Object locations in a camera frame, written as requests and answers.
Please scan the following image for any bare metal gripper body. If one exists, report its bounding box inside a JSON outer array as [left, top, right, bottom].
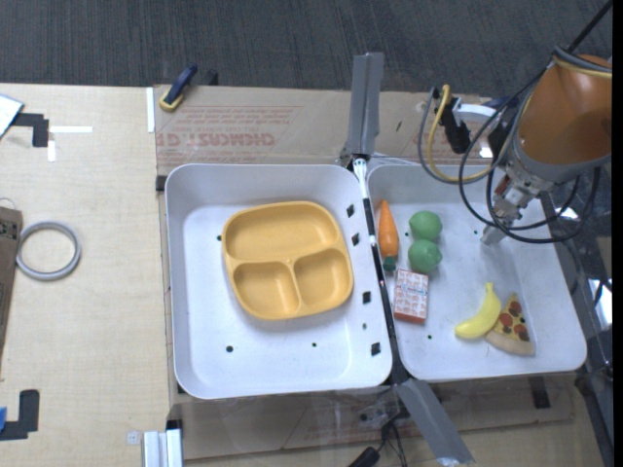
[[490, 166, 547, 226]]

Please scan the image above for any green lime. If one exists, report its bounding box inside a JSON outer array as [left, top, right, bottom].
[[407, 238, 444, 276], [408, 210, 444, 242]]

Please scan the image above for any yellow banana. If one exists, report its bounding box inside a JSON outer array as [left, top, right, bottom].
[[454, 282, 503, 341]]

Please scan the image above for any pizza slice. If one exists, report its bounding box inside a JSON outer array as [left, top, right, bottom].
[[484, 293, 537, 358]]

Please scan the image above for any orange and white carton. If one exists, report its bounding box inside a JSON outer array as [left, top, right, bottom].
[[391, 269, 430, 326]]

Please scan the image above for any orange carrot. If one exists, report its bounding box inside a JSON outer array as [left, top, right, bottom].
[[377, 199, 401, 272]]

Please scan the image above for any white plastic tray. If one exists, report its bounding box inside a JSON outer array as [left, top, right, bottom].
[[164, 162, 394, 401], [365, 162, 589, 384]]

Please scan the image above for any yellow divided plate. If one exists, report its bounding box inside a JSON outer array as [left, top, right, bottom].
[[221, 200, 355, 322]]

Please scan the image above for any brown cardboard board red print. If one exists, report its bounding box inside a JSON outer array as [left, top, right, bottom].
[[152, 84, 576, 461]]

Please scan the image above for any brown cardboard piece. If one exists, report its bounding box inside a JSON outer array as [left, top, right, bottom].
[[0, 205, 24, 377]]

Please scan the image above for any white paper sheet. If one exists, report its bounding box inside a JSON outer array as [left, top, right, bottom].
[[0, 92, 25, 140]]

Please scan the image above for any black cylinder on white bracket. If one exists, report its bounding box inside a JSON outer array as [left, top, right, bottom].
[[437, 95, 498, 156]]

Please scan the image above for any grey ring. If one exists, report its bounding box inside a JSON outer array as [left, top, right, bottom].
[[16, 220, 84, 282]]

